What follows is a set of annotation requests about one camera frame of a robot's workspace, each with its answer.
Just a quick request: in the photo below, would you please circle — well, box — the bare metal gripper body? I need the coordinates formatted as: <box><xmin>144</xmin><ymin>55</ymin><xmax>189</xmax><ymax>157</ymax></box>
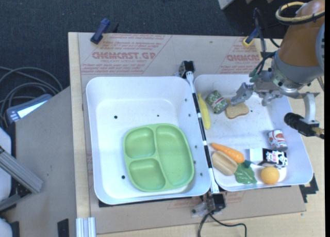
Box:
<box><xmin>252</xmin><ymin>69</ymin><xmax>302</xmax><ymax>100</ymax></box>

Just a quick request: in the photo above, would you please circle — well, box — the tan bread slice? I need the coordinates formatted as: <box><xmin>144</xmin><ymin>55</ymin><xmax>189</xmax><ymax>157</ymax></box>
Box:
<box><xmin>224</xmin><ymin>101</ymin><xmax>250</xmax><ymax>120</ymax></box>

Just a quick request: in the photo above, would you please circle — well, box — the green can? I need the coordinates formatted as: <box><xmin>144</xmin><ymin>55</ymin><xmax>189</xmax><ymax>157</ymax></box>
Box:
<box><xmin>205</xmin><ymin>90</ymin><xmax>229</xmax><ymax>115</ymax></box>

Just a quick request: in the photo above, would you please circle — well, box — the white plastic tray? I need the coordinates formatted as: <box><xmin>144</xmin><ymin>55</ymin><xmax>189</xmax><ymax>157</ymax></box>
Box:
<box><xmin>85</xmin><ymin>76</ymin><xmax>212</xmax><ymax>205</ymax></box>
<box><xmin>193</xmin><ymin>73</ymin><xmax>315</xmax><ymax>193</ymax></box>

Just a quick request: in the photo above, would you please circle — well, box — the yellow banana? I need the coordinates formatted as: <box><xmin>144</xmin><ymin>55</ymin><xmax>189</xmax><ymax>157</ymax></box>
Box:
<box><xmin>197</xmin><ymin>93</ymin><xmax>212</xmax><ymax>130</ymax></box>

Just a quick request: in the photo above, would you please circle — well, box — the red and white can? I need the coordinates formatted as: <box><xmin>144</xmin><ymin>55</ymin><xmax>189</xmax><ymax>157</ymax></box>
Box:
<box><xmin>268</xmin><ymin>129</ymin><xmax>288</xmax><ymax>152</ymax></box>

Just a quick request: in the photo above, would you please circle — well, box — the thin black and white rod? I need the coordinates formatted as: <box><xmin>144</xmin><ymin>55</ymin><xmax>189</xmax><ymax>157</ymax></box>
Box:
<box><xmin>186</xmin><ymin>70</ymin><xmax>220</xmax><ymax>194</ymax></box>

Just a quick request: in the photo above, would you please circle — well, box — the black and white cow carton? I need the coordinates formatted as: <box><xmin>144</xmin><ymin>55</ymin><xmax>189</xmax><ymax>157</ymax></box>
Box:
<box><xmin>249</xmin><ymin>147</ymin><xmax>288</xmax><ymax>168</ymax></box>

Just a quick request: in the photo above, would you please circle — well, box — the orange carrot with green leaf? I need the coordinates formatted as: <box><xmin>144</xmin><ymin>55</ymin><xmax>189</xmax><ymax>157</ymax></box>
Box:
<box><xmin>210</xmin><ymin>142</ymin><xmax>258</xmax><ymax>185</ymax></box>

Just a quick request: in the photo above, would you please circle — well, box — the sausage in tan bun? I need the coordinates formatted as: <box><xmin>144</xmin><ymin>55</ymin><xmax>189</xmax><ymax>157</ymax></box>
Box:
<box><xmin>211</xmin><ymin>150</ymin><xmax>239</xmax><ymax>177</ymax></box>

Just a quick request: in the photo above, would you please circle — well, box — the orange fruit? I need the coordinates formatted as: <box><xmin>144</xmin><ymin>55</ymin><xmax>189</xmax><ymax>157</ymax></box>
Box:
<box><xmin>260</xmin><ymin>166</ymin><xmax>281</xmax><ymax>185</ymax></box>

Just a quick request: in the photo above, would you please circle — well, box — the green divided plate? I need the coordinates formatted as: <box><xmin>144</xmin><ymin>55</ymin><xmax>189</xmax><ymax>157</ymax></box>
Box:
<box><xmin>122</xmin><ymin>123</ymin><xmax>195</xmax><ymax>193</ymax></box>

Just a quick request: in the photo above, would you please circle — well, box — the brown cardboard board red print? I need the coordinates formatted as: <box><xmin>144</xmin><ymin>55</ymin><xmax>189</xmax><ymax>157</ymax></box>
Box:
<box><xmin>77</xmin><ymin>33</ymin><xmax>308</xmax><ymax>234</ymax></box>

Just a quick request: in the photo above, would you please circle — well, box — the black cylinder on white bracket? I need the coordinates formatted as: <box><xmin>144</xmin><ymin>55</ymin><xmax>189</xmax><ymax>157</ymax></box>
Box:
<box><xmin>284</xmin><ymin>92</ymin><xmax>321</xmax><ymax>137</ymax></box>

